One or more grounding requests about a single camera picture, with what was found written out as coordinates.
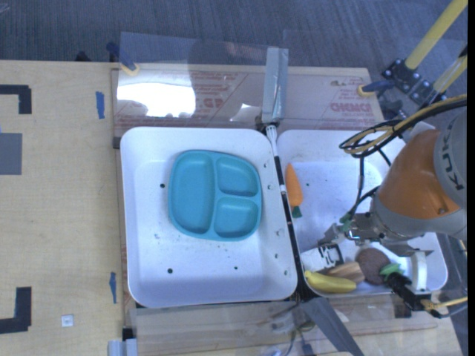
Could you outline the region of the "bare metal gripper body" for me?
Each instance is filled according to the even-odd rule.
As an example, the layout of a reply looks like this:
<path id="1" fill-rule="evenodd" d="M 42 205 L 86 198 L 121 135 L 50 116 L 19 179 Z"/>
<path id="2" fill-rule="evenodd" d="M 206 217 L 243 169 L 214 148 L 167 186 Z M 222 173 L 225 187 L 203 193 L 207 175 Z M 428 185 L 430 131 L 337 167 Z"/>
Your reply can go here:
<path id="1" fill-rule="evenodd" d="M 356 244 L 381 242 L 380 228 L 371 213 L 356 214 L 350 221 L 345 235 Z"/>

